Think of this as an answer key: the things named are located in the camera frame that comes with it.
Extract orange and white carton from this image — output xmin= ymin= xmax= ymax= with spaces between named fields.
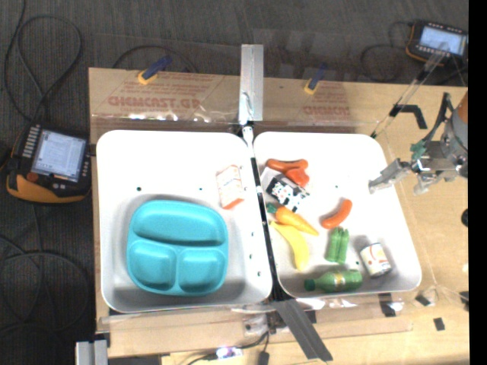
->
xmin=215 ymin=163 xmax=246 ymax=211

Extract blue divided plate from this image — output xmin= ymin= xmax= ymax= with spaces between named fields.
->
xmin=126 ymin=198 xmax=230 ymax=297

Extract white can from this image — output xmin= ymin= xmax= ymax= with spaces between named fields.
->
xmin=358 ymin=242 xmax=393 ymax=279

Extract red-orange toy food piece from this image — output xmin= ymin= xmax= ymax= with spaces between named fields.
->
xmin=285 ymin=167 xmax=310 ymax=188

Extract brown cardboard board red print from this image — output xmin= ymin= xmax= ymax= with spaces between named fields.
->
xmin=88 ymin=66 xmax=469 ymax=359

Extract orange carrot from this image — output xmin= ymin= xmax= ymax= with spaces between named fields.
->
xmin=265 ymin=202 xmax=320 ymax=237

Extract orange sausage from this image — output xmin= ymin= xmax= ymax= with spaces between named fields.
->
xmin=320 ymin=198 xmax=354 ymax=230
xmin=265 ymin=157 xmax=310 ymax=173

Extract white plastic tray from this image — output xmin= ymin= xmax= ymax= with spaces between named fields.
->
xmin=252 ymin=131 xmax=423 ymax=300
xmin=95 ymin=129 xmax=274 ymax=314

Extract black and white carton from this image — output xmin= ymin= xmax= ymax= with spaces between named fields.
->
xmin=264 ymin=173 xmax=310 ymax=213

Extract yellow banana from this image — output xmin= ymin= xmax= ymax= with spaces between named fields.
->
xmin=269 ymin=219 xmax=310 ymax=272

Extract green bottle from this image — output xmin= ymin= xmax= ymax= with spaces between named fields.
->
xmin=303 ymin=268 xmax=364 ymax=294

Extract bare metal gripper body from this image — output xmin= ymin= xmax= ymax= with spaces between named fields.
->
xmin=410 ymin=141 xmax=469 ymax=183

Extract green asparagus bundle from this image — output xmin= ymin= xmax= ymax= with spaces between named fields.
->
xmin=323 ymin=227 xmax=351 ymax=265

